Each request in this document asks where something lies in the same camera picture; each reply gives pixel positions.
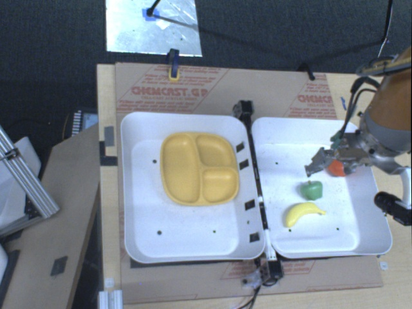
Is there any brown cardboard board red print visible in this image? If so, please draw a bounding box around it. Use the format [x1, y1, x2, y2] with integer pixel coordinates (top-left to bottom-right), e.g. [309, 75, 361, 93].
[115, 62, 384, 305]

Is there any yellow banana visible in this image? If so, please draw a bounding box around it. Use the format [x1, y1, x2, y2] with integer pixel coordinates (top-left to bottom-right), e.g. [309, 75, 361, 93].
[283, 201, 327, 229]

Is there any thin black and white rod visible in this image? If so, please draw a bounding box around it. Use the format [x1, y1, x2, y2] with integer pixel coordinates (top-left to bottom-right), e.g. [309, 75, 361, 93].
[244, 117, 277, 261]

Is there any yellow divided plate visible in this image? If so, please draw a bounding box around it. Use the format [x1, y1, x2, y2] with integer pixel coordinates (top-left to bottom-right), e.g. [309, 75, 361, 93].
[159, 131, 241, 207]

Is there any orange-red toy tomato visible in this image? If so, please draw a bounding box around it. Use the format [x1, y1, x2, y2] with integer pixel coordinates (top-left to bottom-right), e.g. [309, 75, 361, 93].
[326, 159, 348, 178]

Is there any white plastic tray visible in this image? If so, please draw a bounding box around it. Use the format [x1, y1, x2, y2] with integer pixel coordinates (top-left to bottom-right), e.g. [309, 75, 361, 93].
[120, 111, 267, 265]
[250, 117, 394, 259]

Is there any green toy pepper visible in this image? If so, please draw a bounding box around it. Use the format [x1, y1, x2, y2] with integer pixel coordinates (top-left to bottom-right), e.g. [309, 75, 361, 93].
[300, 180, 324, 201]

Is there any black block with thin wires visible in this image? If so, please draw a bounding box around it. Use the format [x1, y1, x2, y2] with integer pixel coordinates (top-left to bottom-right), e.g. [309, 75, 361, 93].
[258, 258, 285, 286]
[232, 100, 256, 120]

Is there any black cylinder on white bracket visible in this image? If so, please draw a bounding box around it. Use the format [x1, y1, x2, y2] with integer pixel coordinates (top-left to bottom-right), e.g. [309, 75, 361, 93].
[373, 167, 412, 227]

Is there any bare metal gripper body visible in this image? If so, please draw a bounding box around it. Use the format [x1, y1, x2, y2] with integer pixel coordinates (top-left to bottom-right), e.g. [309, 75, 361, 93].
[332, 131, 407, 174]

